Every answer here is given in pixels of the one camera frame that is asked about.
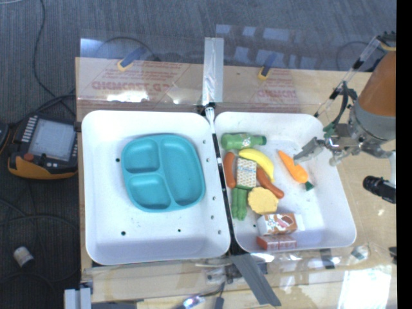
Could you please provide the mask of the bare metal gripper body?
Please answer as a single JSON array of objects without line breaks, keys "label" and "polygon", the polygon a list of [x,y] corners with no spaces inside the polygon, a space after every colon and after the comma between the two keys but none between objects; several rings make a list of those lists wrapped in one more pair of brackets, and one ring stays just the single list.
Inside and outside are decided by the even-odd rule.
[{"label": "bare metal gripper body", "polygon": [[325,146],[330,150],[340,150],[344,157],[361,152],[375,158],[387,158],[388,152],[381,145],[386,141],[371,135],[359,124],[330,123],[323,129]]}]

